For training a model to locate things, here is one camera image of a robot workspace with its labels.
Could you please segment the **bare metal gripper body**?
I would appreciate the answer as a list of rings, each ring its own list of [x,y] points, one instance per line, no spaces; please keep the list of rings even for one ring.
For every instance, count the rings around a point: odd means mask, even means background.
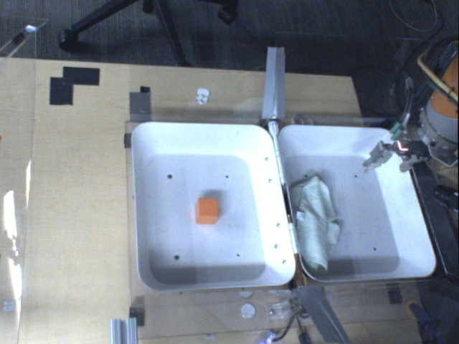
[[[439,133],[432,129],[393,131],[394,152],[401,155],[416,155],[420,162],[434,160],[444,166],[458,164],[458,132]]]

